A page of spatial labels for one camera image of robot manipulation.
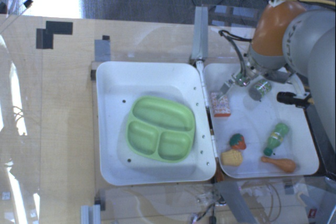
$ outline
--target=orange toy drumstick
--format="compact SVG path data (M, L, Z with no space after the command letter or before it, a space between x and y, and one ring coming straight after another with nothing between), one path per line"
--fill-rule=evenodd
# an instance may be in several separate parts
M296 168L295 162L291 159L271 159L268 157L261 157L261 161L263 163L273 163L286 173L292 173Z

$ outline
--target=toy bottle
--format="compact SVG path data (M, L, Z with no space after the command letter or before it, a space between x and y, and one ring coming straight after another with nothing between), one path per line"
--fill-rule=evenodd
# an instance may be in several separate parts
M264 154L266 156L270 156L273 153L273 149L280 146L288 131L289 127L284 123L278 123L275 126L274 131L270 134L267 140L267 147L264 149Z

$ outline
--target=green plate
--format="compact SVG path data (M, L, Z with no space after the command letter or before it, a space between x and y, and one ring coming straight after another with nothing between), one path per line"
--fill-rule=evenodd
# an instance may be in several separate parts
M194 135L194 114L180 103L143 96L134 102L129 113L126 141L142 156L180 162L190 153Z

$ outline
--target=bottle cap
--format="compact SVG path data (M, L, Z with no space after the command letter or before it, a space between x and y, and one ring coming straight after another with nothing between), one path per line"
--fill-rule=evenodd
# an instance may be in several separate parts
M272 155L272 153L273 153L273 150L271 148L267 147L267 148L264 149L264 154L266 156L270 156L270 155Z

